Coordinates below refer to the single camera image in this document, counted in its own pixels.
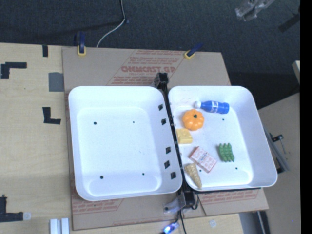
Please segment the blue clamp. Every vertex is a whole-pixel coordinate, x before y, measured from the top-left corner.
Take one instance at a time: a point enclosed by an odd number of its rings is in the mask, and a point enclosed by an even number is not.
[[[195,52],[198,51],[202,46],[203,46],[202,43],[195,45],[192,49],[190,49],[184,53],[184,57],[187,60],[193,58],[193,56],[195,55]]]
[[[85,46],[85,33],[83,31],[78,31],[74,37],[74,46],[77,46],[77,53],[79,56],[85,56],[87,49]]]

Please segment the white cable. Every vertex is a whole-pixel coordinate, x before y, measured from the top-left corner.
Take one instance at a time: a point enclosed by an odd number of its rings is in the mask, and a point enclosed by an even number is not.
[[[99,44],[101,43],[101,41],[102,41],[105,37],[107,37],[107,36],[108,36],[110,33],[112,33],[113,31],[117,30],[117,29],[118,29],[121,25],[123,25],[123,23],[126,21],[126,15],[125,15],[125,11],[124,11],[124,9],[123,9],[122,0],[120,0],[120,3],[121,3],[122,15],[123,15],[123,20],[122,20],[122,22],[121,22],[115,29],[112,29],[110,32],[106,33],[106,34],[101,38],[101,40],[98,41],[98,43],[97,43],[97,48],[98,48]]]

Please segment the wooden table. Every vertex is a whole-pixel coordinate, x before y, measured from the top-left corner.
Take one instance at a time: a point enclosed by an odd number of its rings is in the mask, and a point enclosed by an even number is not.
[[[0,79],[0,195],[7,212],[30,212],[31,220],[0,223],[0,234],[48,233],[52,218],[71,219],[64,92],[49,92],[48,73],[62,73],[61,46],[0,43],[0,63],[27,62]],[[60,125],[43,124],[42,108]],[[215,227],[210,225],[214,220]],[[71,233],[160,233],[170,222],[107,227]],[[239,214],[185,219],[188,234],[242,234]],[[180,226],[177,234],[182,234]]]

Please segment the hole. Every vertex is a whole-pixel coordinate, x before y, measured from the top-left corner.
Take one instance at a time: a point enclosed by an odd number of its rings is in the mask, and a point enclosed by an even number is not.
[[[164,165],[165,165],[165,169],[167,169],[167,168],[170,166],[170,162],[167,160],[167,161],[164,163]]]
[[[176,177],[176,172],[170,173],[171,179],[174,179]]]

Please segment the cardboard sheet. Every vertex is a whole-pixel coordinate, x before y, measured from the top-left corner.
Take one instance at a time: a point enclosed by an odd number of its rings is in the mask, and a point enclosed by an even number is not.
[[[67,141],[71,178],[73,229],[90,229],[173,220],[163,205],[176,194],[90,202],[75,190],[68,94],[77,86],[151,85],[158,72],[168,73],[168,88],[178,85],[230,85],[220,53],[197,52],[187,60],[183,51],[87,48],[80,57],[76,47],[63,47]],[[268,209],[263,189],[200,194],[196,210],[184,217],[201,217]]]

